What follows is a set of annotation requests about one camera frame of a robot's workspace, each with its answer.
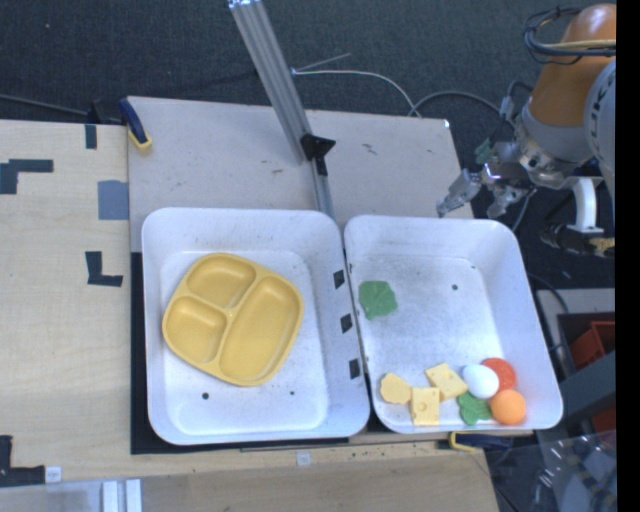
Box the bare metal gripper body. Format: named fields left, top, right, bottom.
left=479, top=137, right=582, bottom=196

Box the white plastic tray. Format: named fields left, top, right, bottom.
left=141, top=206, right=372, bottom=446
left=343, top=214, right=565, bottom=436

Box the green lettuce leaf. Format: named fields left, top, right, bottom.
left=357, top=280, right=399, bottom=322
left=455, top=391, right=494, bottom=427

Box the black block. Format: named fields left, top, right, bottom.
left=299, top=133, right=337, bottom=176

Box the red tomato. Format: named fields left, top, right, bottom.
left=480, top=356, right=518, bottom=393

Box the white egg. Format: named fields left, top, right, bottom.
left=461, top=363, right=501, bottom=400

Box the yellow cheese wedge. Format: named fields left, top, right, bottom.
left=424, top=362, right=470, bottom=402
left=409, top=386, right=442, bottom=428

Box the orange ball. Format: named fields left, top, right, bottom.
left=488, top=388, right=528, bottom=427

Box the yellow biscuit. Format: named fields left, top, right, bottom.
left=378, top=372, right=414, bottom=406

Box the yellow divided plate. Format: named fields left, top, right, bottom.
left=160, top=251, right=306, bottom=388

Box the black cylinder on white bracket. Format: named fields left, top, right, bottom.
left=539, top=177, right=616, bottom=257

